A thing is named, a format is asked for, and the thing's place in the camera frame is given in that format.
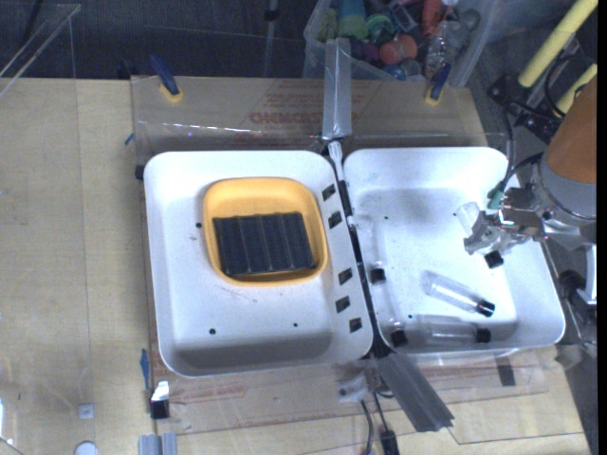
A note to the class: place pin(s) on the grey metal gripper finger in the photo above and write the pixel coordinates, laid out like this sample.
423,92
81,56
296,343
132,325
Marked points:
478,235
508,241

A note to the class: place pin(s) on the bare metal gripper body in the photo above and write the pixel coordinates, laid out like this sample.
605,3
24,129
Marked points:
521,213

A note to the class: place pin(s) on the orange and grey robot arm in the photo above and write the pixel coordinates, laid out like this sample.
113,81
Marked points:
574,150

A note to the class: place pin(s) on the clear plastic bottle, black cap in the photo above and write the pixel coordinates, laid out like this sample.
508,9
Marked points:
494,259
399,338
378,275
450,327
453,292

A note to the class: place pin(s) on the white plastic tray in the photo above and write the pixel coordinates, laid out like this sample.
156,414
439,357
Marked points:
256,311
427,244

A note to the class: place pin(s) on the black ribbed rack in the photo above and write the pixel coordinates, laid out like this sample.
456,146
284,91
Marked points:
263,244

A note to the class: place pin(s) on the yellow plastic bowl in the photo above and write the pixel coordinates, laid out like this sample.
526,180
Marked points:
258,194

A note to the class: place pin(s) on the clear storage bin of toys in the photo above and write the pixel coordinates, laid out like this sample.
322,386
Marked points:
393,22

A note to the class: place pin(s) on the brown cardboard board, red print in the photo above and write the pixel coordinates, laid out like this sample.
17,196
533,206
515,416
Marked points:
284,102

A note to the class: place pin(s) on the small black and white block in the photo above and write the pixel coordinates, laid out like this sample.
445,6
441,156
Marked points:
160,401

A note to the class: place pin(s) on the black cylinder on white bracket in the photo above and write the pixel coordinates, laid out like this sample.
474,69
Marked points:
574,286

